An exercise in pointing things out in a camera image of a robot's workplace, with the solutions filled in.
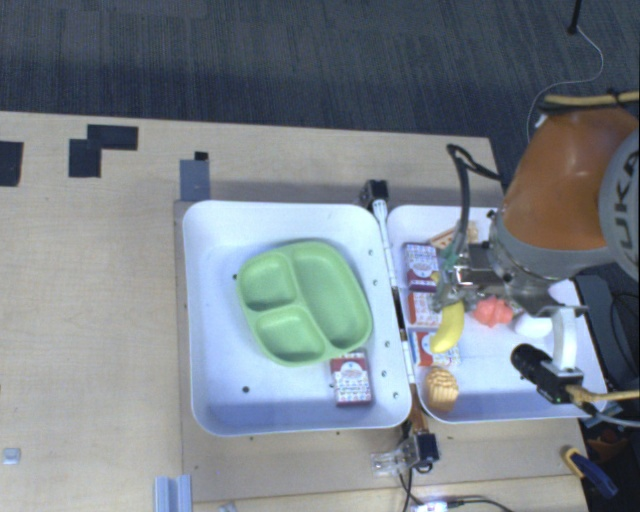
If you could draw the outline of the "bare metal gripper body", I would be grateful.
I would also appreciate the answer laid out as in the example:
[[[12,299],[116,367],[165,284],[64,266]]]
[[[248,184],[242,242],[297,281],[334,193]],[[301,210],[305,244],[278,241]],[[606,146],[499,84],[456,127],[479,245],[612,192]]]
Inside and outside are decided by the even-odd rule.
[[[495,296],[528,314],[548,314],[552,308],[552,280],[519,263],[499,242],[450,243],[448,281],[453,286],[452,304],[462,302],[463,287],[477,289],[479,302]]]

